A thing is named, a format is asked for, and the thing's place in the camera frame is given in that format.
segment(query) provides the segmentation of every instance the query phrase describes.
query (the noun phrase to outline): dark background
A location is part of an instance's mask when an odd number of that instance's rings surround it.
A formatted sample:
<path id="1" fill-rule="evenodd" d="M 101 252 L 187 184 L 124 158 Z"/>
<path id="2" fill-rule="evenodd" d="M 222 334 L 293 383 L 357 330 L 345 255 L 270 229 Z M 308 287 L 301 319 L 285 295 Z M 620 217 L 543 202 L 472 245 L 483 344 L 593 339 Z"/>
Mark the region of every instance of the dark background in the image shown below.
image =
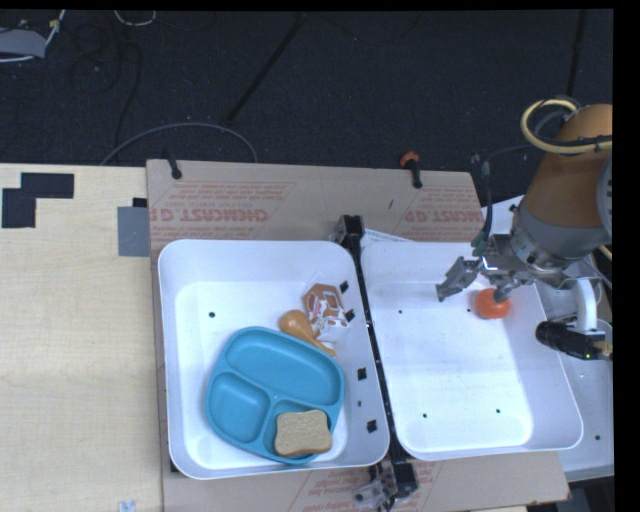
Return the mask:
<path id="1" fill-rule="evenodd" d="M 46 37 L 59 13 L 0 9 L 0 27 Z M 485 204 L 471 155 L 525 144 L 529 105 L 613 103 L 613 9 L 68 10 L 44 59 L 13 57 L 0 162 L 399 169 L 413 150 L 421 169 L 470 172 Z M 178 123 L 206 126 L 163 128 Z M 523 194 L 540 158 L 493 160 L 494 201 Z M 613 510 L 612 479 L 585 488 L 592 512 Z"/>

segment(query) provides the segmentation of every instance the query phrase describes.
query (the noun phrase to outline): orange tomato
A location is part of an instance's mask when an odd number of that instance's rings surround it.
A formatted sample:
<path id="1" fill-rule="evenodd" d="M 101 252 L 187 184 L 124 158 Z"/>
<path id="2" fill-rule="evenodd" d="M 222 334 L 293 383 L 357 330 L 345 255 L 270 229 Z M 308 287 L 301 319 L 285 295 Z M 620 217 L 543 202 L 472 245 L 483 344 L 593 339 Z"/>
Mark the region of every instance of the orange tomato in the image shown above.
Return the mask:
<path id="1" fill-rule="evenodd" d="M 504 318 L 511 310 L 509 299 L 502 302 L 493 300 L 495 288 L 485 288 L 476 297 L 476 310 L 482 318 Z"/>

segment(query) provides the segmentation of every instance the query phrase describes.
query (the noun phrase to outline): blue divided plate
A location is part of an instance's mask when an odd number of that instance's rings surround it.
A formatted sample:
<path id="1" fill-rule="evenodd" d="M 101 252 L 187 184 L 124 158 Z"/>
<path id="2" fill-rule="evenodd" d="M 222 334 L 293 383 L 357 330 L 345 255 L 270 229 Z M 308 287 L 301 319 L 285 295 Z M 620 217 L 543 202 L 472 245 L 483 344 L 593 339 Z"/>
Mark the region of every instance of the blue divided plate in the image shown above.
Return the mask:
<path id="1" fill-rule="evenodd" d="M 279 462 L 304 464 L 318 454 L 282 457 L 275 452 L 276 418 L 320 409 L 333 433 L 343 398 L 344 375 L 331 356 L 283 332 L 247 327 L 223 347 L 205 409 L 209 424 L 226 441 Z"/>

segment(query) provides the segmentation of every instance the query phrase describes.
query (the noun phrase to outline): beige sponge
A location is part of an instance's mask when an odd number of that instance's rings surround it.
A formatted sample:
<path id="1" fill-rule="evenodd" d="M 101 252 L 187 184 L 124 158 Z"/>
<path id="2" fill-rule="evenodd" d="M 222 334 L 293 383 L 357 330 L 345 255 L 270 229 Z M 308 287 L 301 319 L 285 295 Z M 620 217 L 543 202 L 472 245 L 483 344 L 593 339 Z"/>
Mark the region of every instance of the beige sponge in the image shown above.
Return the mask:
<path id="1" fill-rule="evenodd" d="M 275 450 L 282 457 L 328 452 L 333 445 L 327 414 L 320 409 L 283 412 L 276 419 Z"/>

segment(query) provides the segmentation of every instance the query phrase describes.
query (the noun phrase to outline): light wood surface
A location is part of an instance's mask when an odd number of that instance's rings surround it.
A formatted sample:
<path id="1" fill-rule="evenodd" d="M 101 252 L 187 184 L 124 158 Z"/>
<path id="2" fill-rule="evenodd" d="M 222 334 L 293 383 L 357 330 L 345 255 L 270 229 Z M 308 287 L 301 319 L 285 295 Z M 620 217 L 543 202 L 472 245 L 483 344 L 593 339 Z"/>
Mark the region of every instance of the light wood surface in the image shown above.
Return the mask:
<path id="1" fill-rule="evenodd" d="M 0 187 L 21 172 L 75 194 L 0 230 L 0 510 L 161 510 L 150 260 L 117 239 L 145 169 L 0 165 Z"/>

